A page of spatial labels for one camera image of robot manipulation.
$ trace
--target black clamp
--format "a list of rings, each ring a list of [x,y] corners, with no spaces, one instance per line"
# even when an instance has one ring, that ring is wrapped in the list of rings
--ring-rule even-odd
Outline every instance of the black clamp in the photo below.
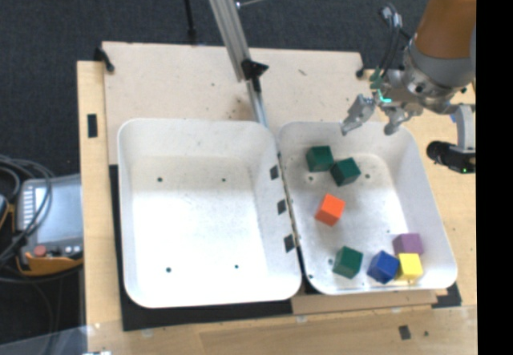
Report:
[[[475,173],[475,151],[458,151],[458,148],[443,141],[433,141],[427,146],[427,156],[436,164],[447,166],[450,170],[462,173]]]
[[[246,80],[252,81],[254,91],[261,93],[262,87],[260,85],[259,78],[267,69],[269,69],[269,66],[266,64],[254,62],[248,58],[241,63],[241,66]]]
[[[96,62],[105,62],[105,68],[108,72],[112,73],[114,71],[114,65],[111,63],[109,56],[101,47],[96,47],[95,49],[95,61]]]

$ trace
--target wooden block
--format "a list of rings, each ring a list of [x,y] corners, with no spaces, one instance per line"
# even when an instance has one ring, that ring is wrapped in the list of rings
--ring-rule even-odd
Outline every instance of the wooden block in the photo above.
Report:
[[[316,146],[306,153],[306,162],[310,172],[317,172],[328,171],[335,161],[329,146]]]
[[[416,280],[424,271],[422,270],[422,263],[420,255],[415,252],[404,252],[398,254],[399,268],[397,273],[398,280]]]
[[[338,187],[354,182],[361,174],[358,165],[352,157],[337,161],[329,169],[329,172],[331,172],[331,176]]]
[[[319,205],[315,218],[333,227],[340,219],[344,207],[344,200],[340,200],[331,194],[326,194]]]
[[[402,252],[416,252],[419,255],[424,253],[422,240],[416,232],[399,234],[392,241],[392,245],[394,246],[395,255]]]
[[[380,251],[370,261],[367,275],[374,278],[377,282],[386,284],[395,278],[398,267],[398,258],[390,255],[388,252]]]
[[[333,272],[346,278],[354,278],[360,272],[362,259],[363,254],[361,252],[344,246],[337,252]]]

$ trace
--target wooden table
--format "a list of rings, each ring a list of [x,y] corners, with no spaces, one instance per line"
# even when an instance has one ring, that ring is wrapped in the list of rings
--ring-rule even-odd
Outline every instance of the wooden table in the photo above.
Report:
[[[120,124],[137,116],[252,119],[247,91],[223,47],[105,42],[115,66],[78,62],[79,130],[90,351],[116,353],[477,353],[475,175],[459,175],[422,154],[458,265],[462,305],[432,309],[442,291],[307,296],[293,315],[124,332],[112,226],[109,164]],[[262,76],[269,129],[289,121],[344,119],[358,93],[360,55],[353,52],[251,49],[269,65]],[[454,102],[474,103],[473,91]],[[385,119],[376,113],[373,119]],[[97,131],[92,131],[91,121]],[[449,117],[429,112],[405,124],[423,151],[456,142]]]

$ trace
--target cable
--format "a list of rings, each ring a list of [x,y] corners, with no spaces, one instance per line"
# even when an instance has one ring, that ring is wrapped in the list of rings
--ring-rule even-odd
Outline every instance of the cable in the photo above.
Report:
[[[0,230],[2,229],[4,223],[6,222],[9,212],[10,212],[10,205],[9,205],[9,203],[7,203],[6,210],[4,211],[3,215],[0,216]]]
[[[42,175],[46,184],[45,194],[42,198],[41,204],[38,206],[38,209],[34,214],[34,217],[32,217],[30,223],[23,229],[23,231],[21,231],[21,233],[14,235],[14,240],[11,242],[11,244],[2,253],[0,253],[1,269],[11,258],[15,256],[15,249],[25,240],[27,236],[32,234],[47,217],[52,201],[50,177],[54,176],[54,174],[48,168],[39,163],[25,159],[11,159],[5,155],[0,155],[0,167],[2,168],[2,171],[7,171],[8,174],[13,173],[14,175],[22,175],[26,179],[35,179]],[[15,199],[18,197],[18,195],[19,187],[17,185],[17,181],[15,180],[12,197]]]
[[[402,18],[392,3],[386,3],[385,7],[381,9],[381,15],[382,18],[387,22],[390,30],[388,46],[385,50],[385,54],[383,55],[381,62],[379,63],[379,68],[382,69],[380,76],[384,77],[386,72],[390,69],[392,62],[394,61],[400,38],[401,36],[406,37],[406,33],[401,32]]]
[[[20,179],[18,174],[16,174],[16,171],[11,170],[7,167],[0,166],[0,171],[6,173],[7,175],[10,175],[14,181],[14,189],[8,196],[6,196],[7,200],[12,203],[14,201],[14,198],[19,193],[19,189],[21,187]]]
[[[32,288],[34,288],[36,290],[36,292],[42,298],[42,301],[46,307],[46,312],[48,314],[48,333],[46,336],[46,343],[41,348],[40,354],[41,355],[43,355],[43,354],[51,355],[51,347],[53,346],[53,342],[54,342],[54,332],[56,331],[56,329],[55,329],[55,318],[56,317],[55,317],[54,311],[51,307],[50,299],[44,293],[44,291],[41,289],[41,287],[38,285],[38,283],[35,282],[35,280],[31,280],[28,276],[21,274],[20,272],[17,272],[15,270],[13,270],[12,268],[6,267],[6,270],[14,273],[17,276],[20,276],[25,281],[25,282],[23,282],[23,284],[30,285]]]
[[[4,282],[7,284],[45,284],[46,282],[52,282],[55,280],[61,280],[62,278],[66,278],[67,276],[73,275],[77,272],[79,272],[83,268],[83,264],[77,265],[76,267],[73,267],[72,269],[60,272],[58,274],[52,275],[52,276],[38,276],[35,278],[29,278],[25,276],[24,274],[21,274],[18,271],[13,270],[10,267],[4,267],[5,270],[12,272],[16,276],[20,276],[19,278],[10,278],[5,276],[0,276],[0,282]]]
[[[55,332],[59,330],[62,302],[63,302],[63,278],[61,278],[59,280],[59,290],[57,292],[57,308],[55,309],[53,332],[52,332],[52,335],[50,336],[50,340],[46,343],[46,348],[43,348],[42,353],[48,352],[48,354],[51,355],[54,352]]]
[[[401,33],[402,37],[405,38],[406,40],[410,40],[411,39],[411,34],[409,34],[402,27],[401,27],[401,29],[399,29],[399,32]]]

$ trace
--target purple cube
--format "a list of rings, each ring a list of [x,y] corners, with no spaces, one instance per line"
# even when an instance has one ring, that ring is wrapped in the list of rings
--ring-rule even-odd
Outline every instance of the purple cube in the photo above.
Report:
[[[395,255],[403,252],[415,252],[419,255],[424,253],[420,235],[416,232],[400,234],[394,238],[392,244],[394,245]]]

